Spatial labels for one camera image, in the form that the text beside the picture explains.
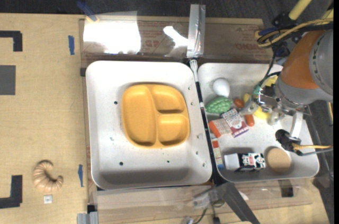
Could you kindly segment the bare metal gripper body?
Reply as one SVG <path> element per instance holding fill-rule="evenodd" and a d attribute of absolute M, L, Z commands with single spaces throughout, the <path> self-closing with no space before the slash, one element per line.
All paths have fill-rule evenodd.
<path fill-rule="evenodd" d="M 258 103 L 262 109 L 267 109 L 280 115 L 295 112 L 294 104 L 288 101 L 276 86 L 264 86 L 259 93 Z"/>

